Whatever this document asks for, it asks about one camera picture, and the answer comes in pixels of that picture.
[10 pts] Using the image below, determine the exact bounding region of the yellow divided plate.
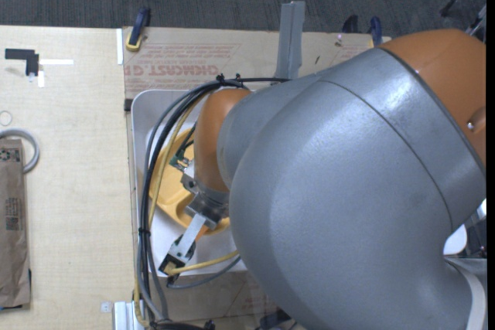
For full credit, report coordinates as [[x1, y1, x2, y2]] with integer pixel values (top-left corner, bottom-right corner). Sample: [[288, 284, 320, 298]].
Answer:
[[148, 127, 232, 237]]

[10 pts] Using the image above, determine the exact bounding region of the white plastic tray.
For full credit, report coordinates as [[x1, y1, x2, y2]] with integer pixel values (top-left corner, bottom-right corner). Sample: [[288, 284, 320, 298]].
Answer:
[[130, 89, 249, 278]]

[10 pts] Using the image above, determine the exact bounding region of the brown paper bag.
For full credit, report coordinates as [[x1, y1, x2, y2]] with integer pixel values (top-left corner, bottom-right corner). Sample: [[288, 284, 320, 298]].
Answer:
[[0, 138, 32, 310]]

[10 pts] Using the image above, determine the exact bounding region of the brown cardboard board red print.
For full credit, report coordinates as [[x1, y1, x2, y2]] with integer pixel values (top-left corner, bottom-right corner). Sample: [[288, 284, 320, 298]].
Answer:
[[121, 26, 392, 322]]

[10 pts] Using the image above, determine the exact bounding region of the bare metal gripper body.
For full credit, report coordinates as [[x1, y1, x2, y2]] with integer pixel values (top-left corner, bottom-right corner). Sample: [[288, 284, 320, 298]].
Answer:
[[180, 168, 230, 232]]

